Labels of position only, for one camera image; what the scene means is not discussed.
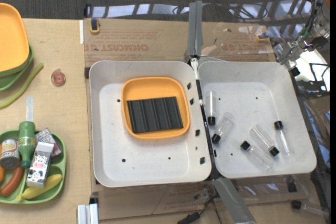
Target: test tube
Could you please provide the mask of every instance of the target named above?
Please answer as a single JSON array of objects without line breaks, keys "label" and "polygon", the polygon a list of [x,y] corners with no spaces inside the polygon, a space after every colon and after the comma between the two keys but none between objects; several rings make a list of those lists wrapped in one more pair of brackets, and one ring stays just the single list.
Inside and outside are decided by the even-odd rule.
[{"label": "test tube", "polygon": [[273,161],[258,147],[244,141],[241,148],[249,155],[249,160],[262,170],[270,170],[273,167]]},{"label": "test tube", "polygon": [[216,92],[209,91],[205,93],[205,110],[209,126],[214,126],[216,124],[216,112],[217,112],[216,101],[217,101]]},{"label": "test tube", "polygon": [[226,136],[232,129],[234,125],[235,117],[229,113],[225,112],[219,122],[216,125],[216,130],[211,140],[214,144],[218,144],[221,137]]},{"label": "test tube", "polygon": [[273,157],[279,154],[279,150],[275,147],[274,140],[269,137],[260,124],[255,125],[250,130],[250,135],[255,138],[256,143],[258,143],[260,147],[267,150]]},{"label": "test tube", "polygon": [[315,215],[324,217],[324,219],[329,218],[329,210],[327,208],[324,208],[316,204],[312,204],[311,202],[292,200],[291,207],[296,210],[302,210],[309,213],[313,213]]},{"label": "test tube", "polygon": [[288,140],[285,135],[285,129],[283,127],[282,121],[276,121],[274,123],[275,129],[278,130],[276,139],[279,145],[281,145],[281,152],[284,153],[287,157],[293,154],[292,149],[288,143]]}]

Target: orange tray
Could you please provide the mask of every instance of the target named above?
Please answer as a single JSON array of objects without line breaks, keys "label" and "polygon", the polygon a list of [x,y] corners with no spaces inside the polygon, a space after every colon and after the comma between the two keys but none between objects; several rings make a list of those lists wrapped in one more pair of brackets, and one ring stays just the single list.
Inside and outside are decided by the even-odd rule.
[{"label": "orange tray", "polygon": [[20,13],[0,3],[0,77],[14,74],[29,62],[29,44]]},{"label": "orange tray", "polygon": [[[134,133],[127,101],[151,98],[176,97],[180,110],[183,127],[181,129],[159,130],[152,132]],[[145,77],[127,81],[121,90],[122,113],[128,132],[139,139],[162,139],[184,134],[190,125],[187,99],[182,86],[168,77]]]}]

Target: yellow banana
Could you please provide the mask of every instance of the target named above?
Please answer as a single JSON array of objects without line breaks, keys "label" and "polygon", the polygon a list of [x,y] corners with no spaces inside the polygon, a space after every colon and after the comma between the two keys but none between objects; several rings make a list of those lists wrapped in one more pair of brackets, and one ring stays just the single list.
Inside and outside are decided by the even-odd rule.
[{"label": "yellow banana", "polygon": [[29,187],[26,188],[22,195],[18,195],[16,199],[20,201],[21,199],[32,199],[36,196],[41,195],[42,193],[47,192],[48,190],[55,187],[58,183],[61,182],[63,176],[61,174],[48,176],[44,188],[39,187]]}]

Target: black cap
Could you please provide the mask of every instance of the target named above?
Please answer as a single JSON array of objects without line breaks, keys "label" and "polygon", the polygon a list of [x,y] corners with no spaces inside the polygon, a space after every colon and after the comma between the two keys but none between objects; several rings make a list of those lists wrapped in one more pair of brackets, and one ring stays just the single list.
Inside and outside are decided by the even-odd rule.
[{"label": "black cap", "polygon": [[240,146],[246,151],[251,145],[247,141],[244,141]]},{"label": "black cap", "polygon": [[214,143],[214,144],[218,144],[220,139],[221,139],[221,137],[218,134],[214,134],[211,138],[212,143]]},{"label": "black cap", "polygon": [[276,121],[276,122],[274,123],[274,126],[275,126],[275,129],[277,129],[277,130],[281,130],[281,129],[284,128],[284,127],[283,127],[283,124],[282,124],[282,121]]},{"label": "black cap", "polygon": [[302,202],[298,201],[298,200],[293,200],[291,202],[291,205],[292,205],[292,208],[294,209],[301,209],[301,206],[302,206]]},{"label": "black cap", "polygon": [[208,117],[208,124],[209,126],[214,126],[216,124],[216,118],[214,116]]},{"label": "black cap", "polygon": [[270,154],[272,154],[273,157],[277,156],[279,154],[279,150],[276,147],[272,147],[269,150]]},{"label": "black cap", "polygon": [[293,69],[291,69],[290,72],[292,73],[292,75],[294,77],[296,77],[296,76],[298,76],[298,75],[301,74],[300,71],[299,71],[299,69],[297,67],[294,67]]}]

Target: green bowl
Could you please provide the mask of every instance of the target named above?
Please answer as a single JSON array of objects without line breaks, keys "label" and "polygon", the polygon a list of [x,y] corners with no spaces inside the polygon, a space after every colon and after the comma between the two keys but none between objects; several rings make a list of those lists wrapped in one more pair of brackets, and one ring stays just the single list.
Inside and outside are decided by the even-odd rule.
[{"label": "green bowl", "polygon": [[4,77],[0,77],[0,92],[10,88],[14,84],[14,82],[17,81],[22,76],[22,74],[26,71],[26,69],[28,68],[28,66],[32,62],[33,57],[34,57],[34,50],[33,50],[32,46],[29,44],[28,63],[18,73],[14,73],[14,74],[10,74],[10,75],[4,76]]},{"label": "green bowl", "polygon": [[[18,201],[16,197],[18,195],[21,195],[24,192],[24,190],[27,188],[26,178],[28,174],[28,169],[25,169],[25,172],[21,179],[20,184],[16,187],[16,189],[10,195],[6,197],[0,195],[0,202],[6,203],[6,204],[38,204],[40,202],[46,202],[46,201],[53,199],[61,191],[63,187],[63,183],[64,183],[65,170],[66,170],[66,148],[65,148],[65,144],[63,140],[61,139],[61,137],[59,137],[55,133],[51,133],[51,134],[54,137],[59,148],[62,150],[62,153],[58,155],[57,157],[51,159],[48,176],[54,175],[54,174],[62,174],[61,182],[54,188],[48,190],[47,192],[33,199],[29,199],[29,200],[22,199],[21,201]],[[11,129],[11,130],[7,130],[5,132],[0,133],[0,143],[10,138],[18,140],[19,130]],[[13,174],[13,170],[10,170],[10,169],[5,170],[5,178],[0,183],[0,189],[3,188],[7,184],[7,182],[12,177],[12,174]]]}]

